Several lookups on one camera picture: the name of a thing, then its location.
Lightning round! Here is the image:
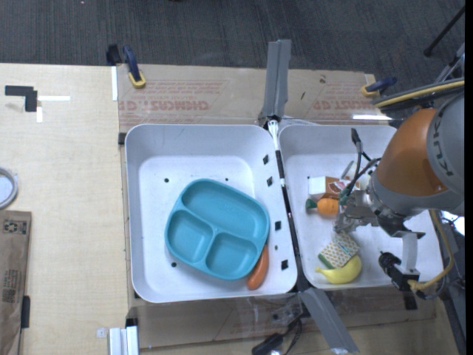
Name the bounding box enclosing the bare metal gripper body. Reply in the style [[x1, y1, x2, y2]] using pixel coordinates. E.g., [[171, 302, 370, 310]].
[[338, 189, 382, 228]]

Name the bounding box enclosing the orange carrot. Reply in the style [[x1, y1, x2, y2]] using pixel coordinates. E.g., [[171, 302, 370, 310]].
[[304, 197, 341, 217]]

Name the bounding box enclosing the white orange patterned packet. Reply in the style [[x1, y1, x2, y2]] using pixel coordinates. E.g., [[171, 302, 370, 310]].
[[318, 231, 361, 270]]

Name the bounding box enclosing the white plastic tray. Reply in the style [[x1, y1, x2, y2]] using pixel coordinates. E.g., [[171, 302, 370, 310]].
[[124, 123, 299, 305], [277, 124, 446, 291]]

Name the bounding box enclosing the white and brown carton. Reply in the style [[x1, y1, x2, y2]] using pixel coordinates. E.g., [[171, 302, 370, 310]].
[[307, 175, 352, 202]]

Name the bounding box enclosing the yellow banana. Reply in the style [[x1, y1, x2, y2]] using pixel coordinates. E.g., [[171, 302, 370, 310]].
[[314, 254, 364, 285]]

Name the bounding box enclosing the orange toy sausage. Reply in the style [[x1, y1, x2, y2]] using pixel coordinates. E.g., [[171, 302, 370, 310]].
[[246, 244, 270, 291]]

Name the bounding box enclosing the blue divided plate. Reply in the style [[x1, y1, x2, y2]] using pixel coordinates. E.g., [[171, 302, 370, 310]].
[[163, 177, 271, 282]]

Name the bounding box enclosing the brown cardboard board red print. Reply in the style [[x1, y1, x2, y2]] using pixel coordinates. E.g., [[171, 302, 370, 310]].
[[116, 63, 444, 349]]

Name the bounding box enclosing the grey tape roll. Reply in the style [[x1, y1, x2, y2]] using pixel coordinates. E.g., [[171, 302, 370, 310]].
[[0, 166, 19, 211]]

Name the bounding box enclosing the brown paper bag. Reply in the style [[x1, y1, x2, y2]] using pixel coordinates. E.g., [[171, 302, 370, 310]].
[[0, 209, 33, 355]]

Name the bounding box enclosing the black cylinder on white bracket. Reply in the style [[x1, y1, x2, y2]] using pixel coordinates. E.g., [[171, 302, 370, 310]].
[[377, 231, 426, 292]]

